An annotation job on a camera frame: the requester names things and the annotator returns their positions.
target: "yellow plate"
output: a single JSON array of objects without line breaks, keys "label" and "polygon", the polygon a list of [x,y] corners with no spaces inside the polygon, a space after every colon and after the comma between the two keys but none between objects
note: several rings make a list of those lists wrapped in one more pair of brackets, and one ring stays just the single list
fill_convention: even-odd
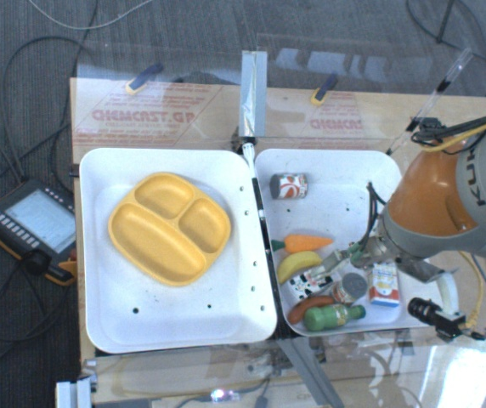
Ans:
[{"label": "yellow plate", "polygon": [[173,173],[154,173],[139,182],[109,218],[116,248],[169,286],[200,278],[224,249],[230,231],[226,212]]}]

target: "green bottle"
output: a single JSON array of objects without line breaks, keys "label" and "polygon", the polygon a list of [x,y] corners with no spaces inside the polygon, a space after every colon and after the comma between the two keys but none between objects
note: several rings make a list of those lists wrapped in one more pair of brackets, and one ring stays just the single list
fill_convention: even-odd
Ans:
[{"label": "green bottle", "polygon": [[348,307],[342,303],[335,303],[324,307],[311,307],[303,316],[303,324],[310,331],[322,331],[337,328],[350,320],[364,317],[365,308],[362,305]]}]

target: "gray carpet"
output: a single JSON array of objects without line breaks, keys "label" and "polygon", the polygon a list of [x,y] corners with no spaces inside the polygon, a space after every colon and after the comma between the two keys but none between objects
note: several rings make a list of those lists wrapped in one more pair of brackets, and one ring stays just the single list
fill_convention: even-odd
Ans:
[{"label": "gray carpet", "polygon": [[[96,0],[34,1],[57,20],[88,26],[144,0],[97,0],[95,18]],[[448,94],[484,96],[486,0],[456,0],[438,41],[447,2],[156,0],[86,33],[56,25],[26,0],[0,0],[0,145],[10,159],[9,143],[14,146],[25,176],[71,187],[69,131],[48,137],[69,122],[68,79],[85,36],[83,75],[91,62],[97,73],[135,71],[154,50],[155,59],[176,69],[164,80],[237,84],[241,50],[260,48],[268,51],[271,87],[316,88],[326,63],[337,68],[339,90],[408,94],[431,93],[469,47],[475,57]],[[0,196],[17,184],[7,169],[0,154]],[[15,267],[0,248],[0,289]],[[45,331],[21,340],[51,310]],[[66,291],[17,269],[0,296],[0,407],[54,406],[55,383],[80,371],[77,331],[75,287]]]}]

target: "metal bracket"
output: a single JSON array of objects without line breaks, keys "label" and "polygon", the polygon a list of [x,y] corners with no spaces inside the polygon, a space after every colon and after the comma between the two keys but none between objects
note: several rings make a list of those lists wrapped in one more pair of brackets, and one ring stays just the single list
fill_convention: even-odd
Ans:
[{"label": "metal bracket", "polygon": [[92,408],[92,392],[98,386],[96,359],[84,360],[76,382],[56,383],[56,408]]},{"label": "metal bracket", "polygon": [[241,61],[240,137],[265,136],[267,90],[268,54],[265,51],[244,51]]},{"label": "metal bracket", "polygon": [[333,408],[345,406],[314,356],[307,337],[277,340],[277,344],[300,374],[317,405],[330,404]]},{"label": "metal bracket", "polygon": [[56,383],[56,408],[92,408],[91,377]]}]

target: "toy sausage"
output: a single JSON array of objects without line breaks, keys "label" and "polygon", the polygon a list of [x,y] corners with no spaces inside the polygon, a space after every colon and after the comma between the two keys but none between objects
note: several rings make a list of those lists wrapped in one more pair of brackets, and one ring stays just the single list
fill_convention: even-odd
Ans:
[{"label": "toy sausage", "polygon": [[303,319],[305,312],[311,307],[324,307],[334,303],[334,298],[331,296],[312,296],[306,297],[298,303],[288,314],[288,322],[295,325]]}]

